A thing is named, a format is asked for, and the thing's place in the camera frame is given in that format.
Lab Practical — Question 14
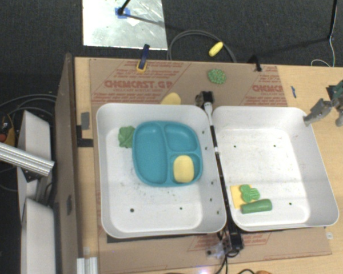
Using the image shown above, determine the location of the white plastic tray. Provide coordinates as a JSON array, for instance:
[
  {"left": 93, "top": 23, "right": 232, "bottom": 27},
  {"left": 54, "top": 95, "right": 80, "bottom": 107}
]
[
  {"left": 211, "top": 105, "right": 340, "bottom": 233},
  {"left": 95, "top": 103, "right": 228, "bottom": 239}
]

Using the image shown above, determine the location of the green toy broccoli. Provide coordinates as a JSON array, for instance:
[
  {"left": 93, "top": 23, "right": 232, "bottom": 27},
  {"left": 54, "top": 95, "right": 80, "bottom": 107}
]
[{"left": 239, "top": 184, "right": 261, "bottom": 203}]

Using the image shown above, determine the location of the green dotted round toy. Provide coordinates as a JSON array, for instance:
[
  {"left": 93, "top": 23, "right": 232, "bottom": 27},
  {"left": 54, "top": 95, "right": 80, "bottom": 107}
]
[{"left": 207, "top": 68, "right": 228, "bottom": 84}]

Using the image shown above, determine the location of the thin black and white rod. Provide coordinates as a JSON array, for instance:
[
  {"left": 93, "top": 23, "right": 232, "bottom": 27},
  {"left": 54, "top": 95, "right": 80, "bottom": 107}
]
[{"left": 204, "top": 101, "right": 238, "bottom": 236}]

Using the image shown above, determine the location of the green toy cucumber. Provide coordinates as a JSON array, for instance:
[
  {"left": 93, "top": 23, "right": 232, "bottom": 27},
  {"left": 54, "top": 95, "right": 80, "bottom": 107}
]
[{"left": 241, "top": 199, "right": 273, "bottom": 215}]

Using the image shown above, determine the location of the yellow toy cheese slice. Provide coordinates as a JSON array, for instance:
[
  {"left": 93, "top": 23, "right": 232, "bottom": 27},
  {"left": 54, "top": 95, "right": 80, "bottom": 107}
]
[{"left": 230, "top": 184, "right": 245, "bottom": 209}]

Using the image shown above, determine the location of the yellow toy corn cob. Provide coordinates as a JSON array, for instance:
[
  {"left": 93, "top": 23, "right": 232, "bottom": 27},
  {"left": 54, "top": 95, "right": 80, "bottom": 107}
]
[{"left": 208, "top": 41, "right": 224, "bottom": 57}]

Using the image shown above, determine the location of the brown cardboard board red print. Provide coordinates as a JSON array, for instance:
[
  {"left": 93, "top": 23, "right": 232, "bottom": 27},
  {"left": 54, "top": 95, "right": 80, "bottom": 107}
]
[{"left": 88, "top": 58, "right": 332, "bottom": 271}]

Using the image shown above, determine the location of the yellow toy bread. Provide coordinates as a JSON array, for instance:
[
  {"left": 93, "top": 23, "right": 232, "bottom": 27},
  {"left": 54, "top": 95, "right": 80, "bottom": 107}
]
[{"left": 173, "top": 155, "right": 195, "bottom": 183}]

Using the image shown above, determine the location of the pale yellow toy food piece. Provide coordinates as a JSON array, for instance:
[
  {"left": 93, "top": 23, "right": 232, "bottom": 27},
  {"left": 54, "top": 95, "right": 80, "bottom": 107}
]
[{"left": 160, "top": 92, "right": 182, "bottom": 106}]

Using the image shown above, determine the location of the blue divided plate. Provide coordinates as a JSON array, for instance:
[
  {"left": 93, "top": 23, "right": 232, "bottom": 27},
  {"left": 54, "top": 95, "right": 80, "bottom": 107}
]
[{"left": 131, "top": 120, "right": 204, "bottom": 187}]

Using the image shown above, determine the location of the green toy lettuce leaf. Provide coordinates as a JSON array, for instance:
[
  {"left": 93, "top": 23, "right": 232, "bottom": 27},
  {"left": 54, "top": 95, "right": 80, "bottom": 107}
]
[{"left": 118, "top": 126, "right": 136, "bottom": 149}]

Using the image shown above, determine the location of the black block with thin wires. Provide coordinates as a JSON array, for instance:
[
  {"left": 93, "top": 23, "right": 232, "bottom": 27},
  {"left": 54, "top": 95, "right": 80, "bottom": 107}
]
[
  {"left": 221, "top": 229, "right": 244, "bottom": 252},
  {"left": 195, "top": 90, "right": 216, "bottom": 107}
]

